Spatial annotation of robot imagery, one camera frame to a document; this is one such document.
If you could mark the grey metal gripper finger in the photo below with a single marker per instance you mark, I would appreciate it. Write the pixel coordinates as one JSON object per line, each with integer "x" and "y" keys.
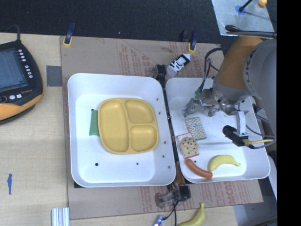
{"x": 191, "y": 106}
{"x": 211, "y": 111}

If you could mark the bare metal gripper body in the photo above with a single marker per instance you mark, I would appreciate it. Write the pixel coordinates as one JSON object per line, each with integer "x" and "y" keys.
{"x": 211, "y": 99}

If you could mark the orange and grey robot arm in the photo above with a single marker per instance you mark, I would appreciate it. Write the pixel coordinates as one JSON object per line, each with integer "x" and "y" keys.
{"x": 237, "y": 65}

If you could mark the white patterned carton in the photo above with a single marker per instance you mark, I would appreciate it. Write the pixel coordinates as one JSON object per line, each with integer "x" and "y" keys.
{"x": 196, "y": 128}

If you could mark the thin black rod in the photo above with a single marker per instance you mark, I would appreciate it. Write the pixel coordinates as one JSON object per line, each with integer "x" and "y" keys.
{"x": 169, "y": 123}

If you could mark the beige chocolate chip biscuit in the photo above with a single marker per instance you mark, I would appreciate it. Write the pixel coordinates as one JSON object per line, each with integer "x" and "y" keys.
{"x": 188, "y": 146}

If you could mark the white plastic tray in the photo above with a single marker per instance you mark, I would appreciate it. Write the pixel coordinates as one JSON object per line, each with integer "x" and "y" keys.
{"x": 225, "y": 149}
{"x": 117, "y": 173}

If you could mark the white carton with black spots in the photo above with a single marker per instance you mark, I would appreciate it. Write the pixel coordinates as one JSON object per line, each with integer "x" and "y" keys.
{"x": 178, "y": 63}

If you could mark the yellow banana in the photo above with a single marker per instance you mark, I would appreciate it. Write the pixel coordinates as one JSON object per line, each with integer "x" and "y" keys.
{"x": 197, "y": 218}
{"x": 221, "y": 162}

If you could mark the orange sausage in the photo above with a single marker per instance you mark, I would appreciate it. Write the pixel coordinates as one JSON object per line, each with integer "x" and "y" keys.
{"x": 198, "y": 170}

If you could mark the yellow divided plate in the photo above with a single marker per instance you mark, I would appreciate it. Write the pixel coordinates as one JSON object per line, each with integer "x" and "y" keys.
{"x": 113, "y": 126}

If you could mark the brown cardboard board red print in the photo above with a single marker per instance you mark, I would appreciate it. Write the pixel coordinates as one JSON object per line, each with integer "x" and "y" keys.
{"x": 98, "y": 55}

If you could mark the black cylinder on white bracket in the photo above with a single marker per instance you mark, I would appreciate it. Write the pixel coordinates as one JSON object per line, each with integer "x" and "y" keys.
{"x": 236, "y": 135}

